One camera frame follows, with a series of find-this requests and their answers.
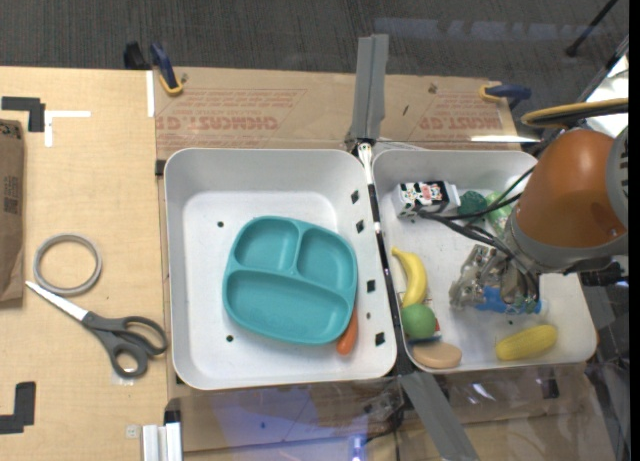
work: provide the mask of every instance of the yellow toy corn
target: yellow toy corn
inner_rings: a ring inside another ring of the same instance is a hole
[[[553,347],[558,330],[550,324],[527,328],[508,336],[496,345],[496,355],[502,361],[534,358]]]

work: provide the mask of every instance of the banana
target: banana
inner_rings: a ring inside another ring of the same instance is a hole
[[[415,253],[401,251],[395,246],[391,248],[391,254],[400,260],[400,264],[407,276],[407,290],[402,299],[402,307],[422,303],[427,297],[427,271],[422,260]]]

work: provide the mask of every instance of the cardboard sheet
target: cardboard sheet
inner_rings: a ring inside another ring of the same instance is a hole
[[[177,97],[155,86],[158,158],[183,148],[345,148],[355,75],[177,68]],[[381,139],[440,149],[519,149],[478,136],[517,135],[506,99],[484,102],[482,78],[388,75]]]

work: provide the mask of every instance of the scissors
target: scissors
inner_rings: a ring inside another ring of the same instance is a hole
[[[26,282],[27,287],[40,294],[50,303],[56,305],[62,311],[68,313],[79,321],[85,328],[98,337],[104,345],[111,360],[111,365],[116,373],[125,378],[139,377],[147,370],[148,358],[162,354],[167,350],[169,342],[162,328],[146,317],[129,316],[118,319],[106,319],[99,315],[84,310],[78,305],[60,297],[53,292],[43,289],[33,282]],[[146,327],[156,333],[160,344],[151,342],[145,335],[132,331],[130,326]],[[125,368],[118,361],[118,356],[128,354],[135,362],[135,368]]]

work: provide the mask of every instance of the gray metal bar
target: gray metal bar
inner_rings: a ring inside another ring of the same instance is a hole
[[[358,40],[356,89],[351,140],[376,140],[384,119],[384,76],[389,57],[389,35],[374,34]]]
[[[478,461],[478,454],[433,374],[414,372],[399,380],[442,459]]]

